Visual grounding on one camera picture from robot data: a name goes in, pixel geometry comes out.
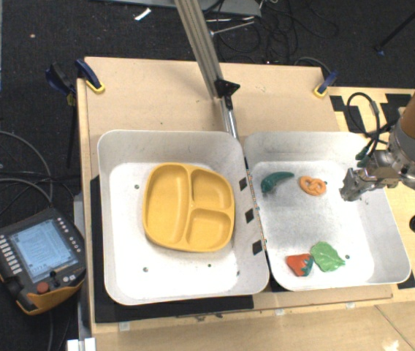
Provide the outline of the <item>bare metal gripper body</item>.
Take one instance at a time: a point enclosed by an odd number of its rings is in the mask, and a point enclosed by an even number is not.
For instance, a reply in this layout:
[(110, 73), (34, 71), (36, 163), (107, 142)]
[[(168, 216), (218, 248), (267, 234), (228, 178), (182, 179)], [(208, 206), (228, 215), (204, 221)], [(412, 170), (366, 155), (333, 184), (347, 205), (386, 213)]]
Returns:
[(402, 151), (374, 151), (361, 161), (362, 192), (395, 188), (399, 183), (415, 190), (415, 161)]

